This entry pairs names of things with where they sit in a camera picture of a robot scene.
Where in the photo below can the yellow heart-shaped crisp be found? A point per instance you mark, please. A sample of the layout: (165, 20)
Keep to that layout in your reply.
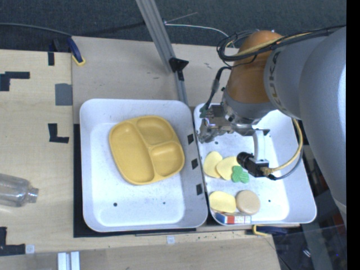
(225, 167)
(211, 162)

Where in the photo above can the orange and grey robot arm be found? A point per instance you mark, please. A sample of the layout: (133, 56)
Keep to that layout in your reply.
(309, 74)

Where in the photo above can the pale wood board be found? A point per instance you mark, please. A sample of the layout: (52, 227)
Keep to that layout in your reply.
(121, 72)

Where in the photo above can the white plastic tray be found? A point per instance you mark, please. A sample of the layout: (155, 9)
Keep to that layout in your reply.
(135, 204)
(281, 187)

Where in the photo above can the beige round biscuit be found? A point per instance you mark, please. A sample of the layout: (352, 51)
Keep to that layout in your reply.
(248, 202)

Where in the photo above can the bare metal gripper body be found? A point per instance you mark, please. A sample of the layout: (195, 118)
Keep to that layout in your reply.
(220, 116)

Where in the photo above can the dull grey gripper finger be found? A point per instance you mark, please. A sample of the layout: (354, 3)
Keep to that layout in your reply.
(203, 131)
(217, 132)

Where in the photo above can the yellow oval crisp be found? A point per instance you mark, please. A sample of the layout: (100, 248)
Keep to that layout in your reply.
(222, 202)

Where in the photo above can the green broccoli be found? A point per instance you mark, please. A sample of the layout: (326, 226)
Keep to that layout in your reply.
(240, 176)

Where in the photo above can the clear plastic bottle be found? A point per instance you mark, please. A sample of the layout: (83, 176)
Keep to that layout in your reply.
(14, 190)

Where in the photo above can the yellow divided plate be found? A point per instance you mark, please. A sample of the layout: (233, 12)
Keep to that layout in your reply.
(132, 150)

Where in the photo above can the red white blue carton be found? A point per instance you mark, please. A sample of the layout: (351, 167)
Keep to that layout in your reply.
(233, 218)

